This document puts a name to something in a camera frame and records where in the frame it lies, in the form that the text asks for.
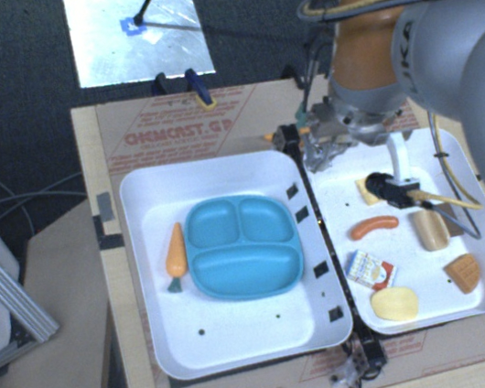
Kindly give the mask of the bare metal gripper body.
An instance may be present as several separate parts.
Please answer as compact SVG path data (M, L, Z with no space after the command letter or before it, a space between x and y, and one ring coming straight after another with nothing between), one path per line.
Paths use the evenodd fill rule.
M314 104L306 120L309 143L322 147L335 136L344 135L348 148L362 143L382 145L388 127L400 112L399 107L379 113L367 112L340 99Z

